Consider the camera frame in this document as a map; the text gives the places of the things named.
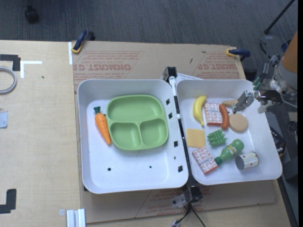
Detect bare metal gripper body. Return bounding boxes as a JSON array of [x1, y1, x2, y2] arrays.
[[254, 78, 298, 108]]

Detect tan rectangular biscuit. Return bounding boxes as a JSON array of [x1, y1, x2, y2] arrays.
[[222, 99, 239, 108]]

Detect round tan bread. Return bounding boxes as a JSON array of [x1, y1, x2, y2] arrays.
[[229, 113, 249, 134]]

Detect orange sausage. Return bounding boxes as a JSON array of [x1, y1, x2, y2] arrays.
[[218, 103, 230, 131]]

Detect orange and white carton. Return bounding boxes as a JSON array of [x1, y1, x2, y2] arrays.
[[204, 103, 224, 127], [191, 146, 219, 175]]

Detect green pea pods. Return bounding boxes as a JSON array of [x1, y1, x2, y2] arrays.
[[206, 129, 228, 147]]

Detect white plastic tray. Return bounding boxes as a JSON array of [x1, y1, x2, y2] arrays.
[[176, 79, 283, 186], [77, 79, 189, 195]]

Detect yellow banana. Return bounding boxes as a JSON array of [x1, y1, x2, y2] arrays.
[[192, 95, 208, 127]]

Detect green bottle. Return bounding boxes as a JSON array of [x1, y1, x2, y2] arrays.
[[214, 139, 245, 166]]

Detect yellow cheese slice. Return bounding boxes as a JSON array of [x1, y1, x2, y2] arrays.
[[186, 128, 206, 149]]

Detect white can with orange dots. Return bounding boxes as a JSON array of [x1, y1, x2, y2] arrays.
[[234, 151, 259, 171]]

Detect white paper sheet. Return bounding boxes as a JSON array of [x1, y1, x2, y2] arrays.
[[176, 72, 205, 81]]

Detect thin black and white rod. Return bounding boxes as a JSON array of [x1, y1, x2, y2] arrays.
[[169, 77, 193, 187]]

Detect green divided plate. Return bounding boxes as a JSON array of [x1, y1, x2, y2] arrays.
[[106, 94, 169, 151]]

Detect brown cardboard board red print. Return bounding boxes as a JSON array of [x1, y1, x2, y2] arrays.
[[71, 41, 277, 224]]

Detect orange carrot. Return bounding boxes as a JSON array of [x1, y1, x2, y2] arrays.
[[93, 106, 112, 146]]

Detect white tape roll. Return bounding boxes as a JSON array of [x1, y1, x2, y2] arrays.
[[0, 66, 18, 95]]

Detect black chair wheel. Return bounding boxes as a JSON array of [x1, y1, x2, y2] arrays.
[[24, 5, 40, 24]]

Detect black block with thin wires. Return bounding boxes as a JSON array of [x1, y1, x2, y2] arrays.
[[162, 66, 178, 81], [171, 185, 204, 208]]

